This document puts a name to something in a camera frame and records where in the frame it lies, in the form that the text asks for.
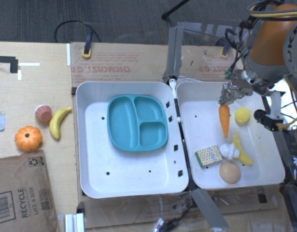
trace yellow banana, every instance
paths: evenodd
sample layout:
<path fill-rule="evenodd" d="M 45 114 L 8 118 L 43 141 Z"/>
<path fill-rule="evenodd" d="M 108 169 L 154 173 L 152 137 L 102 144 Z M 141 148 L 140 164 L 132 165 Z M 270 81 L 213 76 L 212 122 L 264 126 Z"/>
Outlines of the yellow banana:
<path fill-rule="evenodd" d="M 245 164 L 245 165 L 252 165 L 253 161 L 250 159 L 250 157 L 243 151 L 241 145 L 240 145 L 240 140 L 239 140 L 239 133 L 236 132 L 234 134 L 234 138 L 232 142 L 235 144 L 235 148 L 240 151 L 240 155 L 238 157 L 238 160 Z"/>
<path fill-rule="evenodd" d="M 58 109 L 52 116 L 50 121 L 50 133 L 56 139 L 60 139 L 60 124 L 64 117 L 72 111 L 72 107 L 67 109 Z"/>

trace orange carrot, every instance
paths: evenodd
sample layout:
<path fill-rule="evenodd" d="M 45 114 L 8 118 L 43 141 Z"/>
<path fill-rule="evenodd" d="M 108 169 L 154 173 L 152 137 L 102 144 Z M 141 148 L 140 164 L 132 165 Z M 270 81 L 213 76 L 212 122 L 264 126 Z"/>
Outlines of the orange carrot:
<path fill-rule="evenodd" d="M 227 138 L 230 124 L 230 108 L 227 104 L 222 104 L 219 109 L 219 120 L 225 138 Z"/>

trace teal plate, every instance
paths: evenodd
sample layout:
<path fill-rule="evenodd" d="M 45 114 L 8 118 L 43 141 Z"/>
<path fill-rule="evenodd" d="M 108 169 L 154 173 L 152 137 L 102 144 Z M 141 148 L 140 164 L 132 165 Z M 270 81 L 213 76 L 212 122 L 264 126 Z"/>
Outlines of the teal plate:
<path fill-rule="evenodd" d="M 164 110 L 151 96 L 114 97 L 108 104 L 107 123 L 112 143 L 125 151 L 159 149 L 168 139 Z"/>

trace round bread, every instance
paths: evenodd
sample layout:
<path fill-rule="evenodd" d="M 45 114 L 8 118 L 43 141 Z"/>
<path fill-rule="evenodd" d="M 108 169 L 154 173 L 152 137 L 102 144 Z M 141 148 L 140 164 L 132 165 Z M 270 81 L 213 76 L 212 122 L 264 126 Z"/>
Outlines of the round bread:
<path fill-rule="evenodd" d="M 220 165 L 219 174 L 229 184 L 234 184 L 240 180 L 240 169 L 231 161 L 225 161 Z"/>

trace orange pumpkin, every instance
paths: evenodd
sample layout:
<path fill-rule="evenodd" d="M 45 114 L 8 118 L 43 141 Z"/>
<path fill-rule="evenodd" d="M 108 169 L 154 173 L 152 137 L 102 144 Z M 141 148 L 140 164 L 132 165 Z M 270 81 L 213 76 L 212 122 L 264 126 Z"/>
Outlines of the orange pumpkin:
<path fill-rule="evenodd" d="M 26 126 L 18 130 L 15 135 L 15 143 L 19 149 L 31 151 L 36 149 L 42 142 L 42 135 L 37 127 Z"/>

